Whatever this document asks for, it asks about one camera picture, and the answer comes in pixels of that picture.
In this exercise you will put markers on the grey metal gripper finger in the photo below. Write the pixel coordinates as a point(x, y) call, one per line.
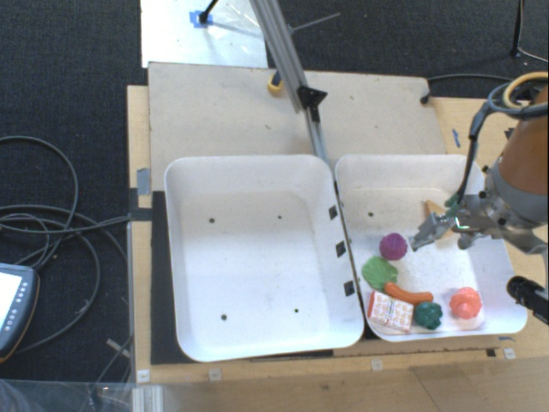
point(417, 235)
point(422, 244)

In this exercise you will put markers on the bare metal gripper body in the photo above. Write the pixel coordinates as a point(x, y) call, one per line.
point(480, 217)

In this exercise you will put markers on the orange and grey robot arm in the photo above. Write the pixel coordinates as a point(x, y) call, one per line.
point(525, 161)

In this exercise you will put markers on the purple grapes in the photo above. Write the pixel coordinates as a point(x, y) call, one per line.
point(392, 246)

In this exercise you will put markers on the white plastic tray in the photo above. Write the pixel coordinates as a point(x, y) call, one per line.
point(253, 264)
point(437, 268)

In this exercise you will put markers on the tan cone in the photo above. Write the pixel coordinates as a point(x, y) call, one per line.
point(432, 208)

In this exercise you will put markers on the green lettuce leaf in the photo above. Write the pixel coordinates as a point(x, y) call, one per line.
point(378, 271)

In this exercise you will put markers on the orange sausage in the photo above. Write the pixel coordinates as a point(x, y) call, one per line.
point(407, 294)

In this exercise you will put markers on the green broccoli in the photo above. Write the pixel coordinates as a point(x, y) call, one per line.
point(428, 315)

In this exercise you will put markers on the salmon pink toy vegetable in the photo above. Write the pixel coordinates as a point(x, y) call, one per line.
point(465, 302)

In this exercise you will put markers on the orange and white carton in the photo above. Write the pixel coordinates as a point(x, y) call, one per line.
point(389, 311)

